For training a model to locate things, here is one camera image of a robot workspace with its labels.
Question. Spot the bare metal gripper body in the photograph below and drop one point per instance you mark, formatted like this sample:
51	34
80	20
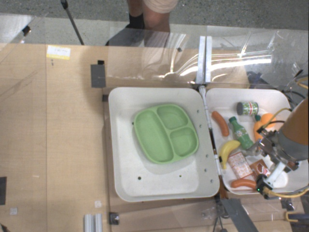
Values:
274	145

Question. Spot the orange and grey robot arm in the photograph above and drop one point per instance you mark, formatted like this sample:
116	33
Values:
293	132

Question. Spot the thin black and white rod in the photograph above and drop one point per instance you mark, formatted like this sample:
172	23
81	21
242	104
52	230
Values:
208	116

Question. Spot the green divided plate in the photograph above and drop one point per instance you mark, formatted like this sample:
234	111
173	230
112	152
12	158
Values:
154	134

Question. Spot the green and white can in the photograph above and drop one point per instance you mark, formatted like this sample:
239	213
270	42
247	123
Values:
248	108

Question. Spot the brown packet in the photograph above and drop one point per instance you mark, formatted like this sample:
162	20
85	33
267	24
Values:
260	168

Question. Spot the orange sausage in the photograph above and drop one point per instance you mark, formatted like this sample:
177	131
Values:
220	123
242	184

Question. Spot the orange carrot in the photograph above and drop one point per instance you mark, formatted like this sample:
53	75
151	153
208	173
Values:
266	120

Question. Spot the yellow banana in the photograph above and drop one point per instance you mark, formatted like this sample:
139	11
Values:
228	149

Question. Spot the thin grey metal pole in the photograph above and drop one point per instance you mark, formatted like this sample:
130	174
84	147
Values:
70	16

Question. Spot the black cylinder on white bracket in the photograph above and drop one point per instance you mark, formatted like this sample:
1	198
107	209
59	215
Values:
275	174

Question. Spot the white plastic tray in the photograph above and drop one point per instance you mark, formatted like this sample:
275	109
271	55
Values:
125	153
222	100

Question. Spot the person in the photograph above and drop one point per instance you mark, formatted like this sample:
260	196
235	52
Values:
157	6

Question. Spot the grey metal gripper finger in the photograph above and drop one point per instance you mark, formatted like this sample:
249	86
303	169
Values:
253	151

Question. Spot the white and orange carton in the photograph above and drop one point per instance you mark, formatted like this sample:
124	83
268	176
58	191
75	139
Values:
239	165

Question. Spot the green bottle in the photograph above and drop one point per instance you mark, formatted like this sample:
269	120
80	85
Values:
240	133

